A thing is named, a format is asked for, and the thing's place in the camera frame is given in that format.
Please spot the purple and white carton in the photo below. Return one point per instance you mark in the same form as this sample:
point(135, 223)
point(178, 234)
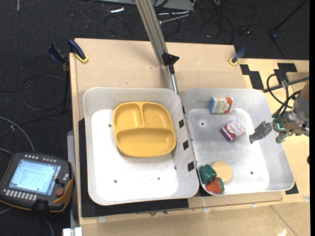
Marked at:
point(232, 130)

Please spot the yellow divided plate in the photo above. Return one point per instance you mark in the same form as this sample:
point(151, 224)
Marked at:
point(145, 141)

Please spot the green toy pepper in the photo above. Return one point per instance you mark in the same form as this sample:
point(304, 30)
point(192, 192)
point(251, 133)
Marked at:
point(207, 173)

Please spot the blue and red carton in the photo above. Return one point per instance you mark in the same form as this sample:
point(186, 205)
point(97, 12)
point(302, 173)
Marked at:
point(221, 105)

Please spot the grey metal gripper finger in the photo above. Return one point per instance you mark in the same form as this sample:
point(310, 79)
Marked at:
point(260, 131)
point(280, 137)

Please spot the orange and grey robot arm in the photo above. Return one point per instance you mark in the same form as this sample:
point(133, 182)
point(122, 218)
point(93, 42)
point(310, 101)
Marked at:
point(304, 99)

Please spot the pale wood board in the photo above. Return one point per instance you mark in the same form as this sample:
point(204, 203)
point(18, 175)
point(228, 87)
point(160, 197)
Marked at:
point(123, 65)

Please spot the tan round biscuit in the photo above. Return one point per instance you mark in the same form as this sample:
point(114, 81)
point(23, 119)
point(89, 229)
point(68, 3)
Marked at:
point(224, 171)

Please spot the thin black and white rod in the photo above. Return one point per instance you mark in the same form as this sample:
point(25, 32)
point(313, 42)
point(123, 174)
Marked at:
point(190, 139)

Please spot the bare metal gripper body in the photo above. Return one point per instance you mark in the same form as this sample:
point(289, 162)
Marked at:
point(290, 125)

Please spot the white plastic tray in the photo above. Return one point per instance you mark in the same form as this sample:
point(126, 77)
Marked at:
point(137, 178)
point(243, 161)

